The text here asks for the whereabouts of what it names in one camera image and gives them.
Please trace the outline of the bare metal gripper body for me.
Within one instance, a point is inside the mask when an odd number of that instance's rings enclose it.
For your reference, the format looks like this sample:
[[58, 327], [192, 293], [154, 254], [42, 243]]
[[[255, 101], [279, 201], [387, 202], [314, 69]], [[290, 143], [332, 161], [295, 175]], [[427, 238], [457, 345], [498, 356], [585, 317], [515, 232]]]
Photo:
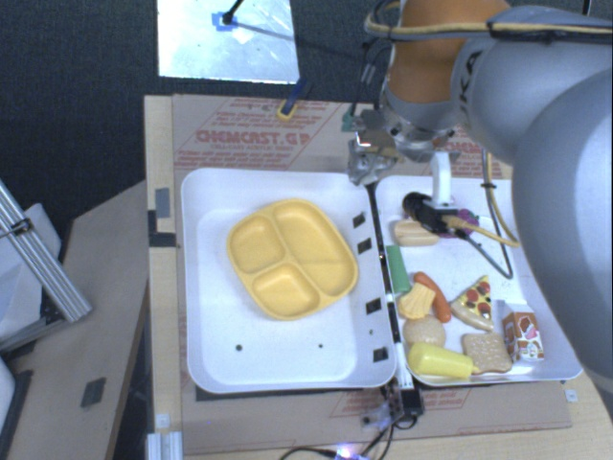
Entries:
[[453, 128], [416, 126], [388, 109], [365, 109], [353, 118], [357, 144], [383, 154], [392, 151], [416, 163], [427, 163], [454, 135]]

